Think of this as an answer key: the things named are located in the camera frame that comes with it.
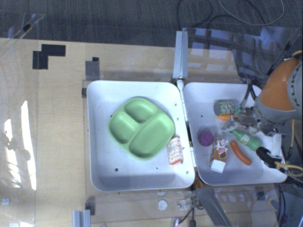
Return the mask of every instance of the black clamp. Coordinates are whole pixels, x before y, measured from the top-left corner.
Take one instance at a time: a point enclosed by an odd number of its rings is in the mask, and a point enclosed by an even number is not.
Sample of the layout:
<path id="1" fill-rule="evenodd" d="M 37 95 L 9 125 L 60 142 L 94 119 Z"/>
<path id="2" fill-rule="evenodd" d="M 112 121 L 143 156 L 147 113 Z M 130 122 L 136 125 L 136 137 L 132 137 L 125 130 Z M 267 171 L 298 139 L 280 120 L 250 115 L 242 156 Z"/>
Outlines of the black clamp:
<path id="1" fill-rule="evenodd" d="M 264 161 L 265 165 L 267 165 L 270 168 L 276 168 L 275 162 L 282 161 L 281 157 L 272 155 L 268 149 L 262 146 L 256 150 L 256 153 L 258 157 L 260 157 L 260 159 Z"/>

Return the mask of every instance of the wooden surface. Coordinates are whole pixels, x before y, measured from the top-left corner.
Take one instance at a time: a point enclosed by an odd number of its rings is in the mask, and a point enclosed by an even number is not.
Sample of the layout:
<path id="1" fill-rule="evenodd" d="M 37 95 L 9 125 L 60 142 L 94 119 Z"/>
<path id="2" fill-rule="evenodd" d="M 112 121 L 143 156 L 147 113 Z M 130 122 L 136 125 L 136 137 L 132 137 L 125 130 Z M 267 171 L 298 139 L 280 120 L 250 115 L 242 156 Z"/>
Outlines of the wooden surface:
<path id="1" fill-rule="evenodd" d="M 125 79 L 123 73 L 115 72 L 128 67 L 139 68 L 135 75 L 143 79 L 151 79 L 152 75 L 160 75 L 159 72 L 165 72 L 165 77 L 169 77 L 174 49 L 56 41 L 39 41 L 32 45 L 26 40 L 19 42 L 21 48 L 27 46 L 30 51 L 40 50 L 41 44 L 66 45 L 66 56 L 49 57 L 48 70 L 38 72 L 36 227 L 69 227 L 72 226 L 73 211 L 83 210 L 87 197 L 81 96 L 85 61 L 90 61 L 93 56 L 99 57 L 100 68 L 103 69 L 101 76 Z M 25 57 L 27 60 L 24 63 L 31 64 L 32 53 L 29 52 Z M 30 205 L 32 203 L 21 205 L 20 208 Z M 197 218 L 200 220 L 197 226 L 213 226 L 205 210 L 202 211 L 198 213 Z M 112 209 L 112 214 L 119 215 L 115 209 Z M 266 214 L 267 221 L 273 223 L 273 211 L 262 211 L 259 214 Z M 229 218 L 234 222 L 242 221 L 241 223 L 252 221 L 250 213 L 240 215 L 231 212 Z M 107 226 L 166 227 L 170 220 L 171 218 L 161 218 L 112 222 L 107 223 Z M 93 227 L 100 227 L 101 224 L 94 224 Z M 187 226 L 186 221 L 180 226 Z"/>

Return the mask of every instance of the hot dog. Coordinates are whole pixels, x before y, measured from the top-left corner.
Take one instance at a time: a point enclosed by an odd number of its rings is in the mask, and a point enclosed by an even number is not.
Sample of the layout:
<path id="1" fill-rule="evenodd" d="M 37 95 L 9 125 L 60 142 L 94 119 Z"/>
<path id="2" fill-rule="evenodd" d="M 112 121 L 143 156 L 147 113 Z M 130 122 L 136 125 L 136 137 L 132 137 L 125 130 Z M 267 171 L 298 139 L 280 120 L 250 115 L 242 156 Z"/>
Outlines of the hot dog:
<path id="1" fill-rule="evenodd" d="M 239 148 L 239 145 L 236 141 L 231 142 L 231 147 L 233 152 L 236 154 L 236 156 L 240 159 L 241 162 L 243 162 L 246 165 L 251 165 L 251 159 L 249 159 L 246 155 L 242 153 L 242 151 Z"/>

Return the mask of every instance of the white cable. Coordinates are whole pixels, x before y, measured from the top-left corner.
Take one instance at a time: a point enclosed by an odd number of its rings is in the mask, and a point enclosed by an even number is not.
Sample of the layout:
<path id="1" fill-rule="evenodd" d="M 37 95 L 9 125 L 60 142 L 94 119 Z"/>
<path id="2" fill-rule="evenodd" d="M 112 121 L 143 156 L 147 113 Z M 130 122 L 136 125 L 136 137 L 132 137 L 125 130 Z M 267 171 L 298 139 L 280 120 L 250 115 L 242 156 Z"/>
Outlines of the white cable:
<path id="1" fill-rule="evenodd" d="M 285 9 L 284 9 L 283 1 L 282 1 L 282 0 L 280 0 L 280 1 L 281 1 L 281 4 L 282 4 L 282 9 L 283 9 L 283 10 L 282 10 L 282 14 L 281 14 L 280 17 L 278 17 L 275 21 L 273 21 L 273 22 L 271 22 L 271 23 L 268 23 L 268 24 L 252 24 L 252 23 L 246 22 L 246 21 L 244 21 L 244 20 L 242 20 L 242 19 L 236 17 L 235 15 L 233 15 L 231 12 L 229 12 L 229 11 L 224 7 L 224 5 L 222 4 L 221 0 L 219 0 L 220 5 L 221 5 L 221 7 L 225 10 L 225 12 L 227 12 L 228 14 L 230 14 L 231 16 L 233 16 L 235 19 L 237 19 L 237 20 L 239 20 L 239 21 L 241 21 L 241 22 L 243 22 L 243 23 L 245 23 L 245 24 L 253 25 L 253 26 L 266 26 L 266 25 L 271 25 L 271 24 L 277 22 L 277 21 L 284 15 L 284 10 L 285 10 Z"/>

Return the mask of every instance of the chocolate milk carton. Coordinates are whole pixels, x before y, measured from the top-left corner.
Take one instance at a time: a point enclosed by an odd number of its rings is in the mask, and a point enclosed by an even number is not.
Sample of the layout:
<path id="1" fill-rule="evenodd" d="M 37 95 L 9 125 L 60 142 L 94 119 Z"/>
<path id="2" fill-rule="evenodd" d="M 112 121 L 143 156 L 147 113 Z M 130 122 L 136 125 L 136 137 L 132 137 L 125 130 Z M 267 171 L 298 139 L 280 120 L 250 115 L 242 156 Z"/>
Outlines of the chocolate milk carton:
<path id="1" fill-rule="evenodd" d="M 213 151 L 210 157 L 210 168 L 212 171 L 222 173 L 226 164 L 227 149 L 229 141 L 216 138 L 213 142 Z"/>

